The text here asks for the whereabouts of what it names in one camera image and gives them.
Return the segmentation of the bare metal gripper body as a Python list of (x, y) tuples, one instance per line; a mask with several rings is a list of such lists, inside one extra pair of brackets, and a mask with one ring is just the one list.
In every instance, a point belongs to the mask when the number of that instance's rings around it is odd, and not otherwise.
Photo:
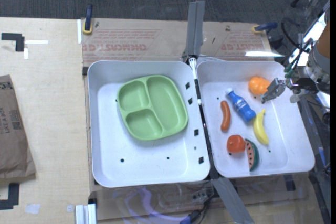
[(330, 60), (308, 60), (305, 66), (294, 59), (285, 67), (285, 84), (293, 92), (301, 89), (312, 93), (330, 92)]

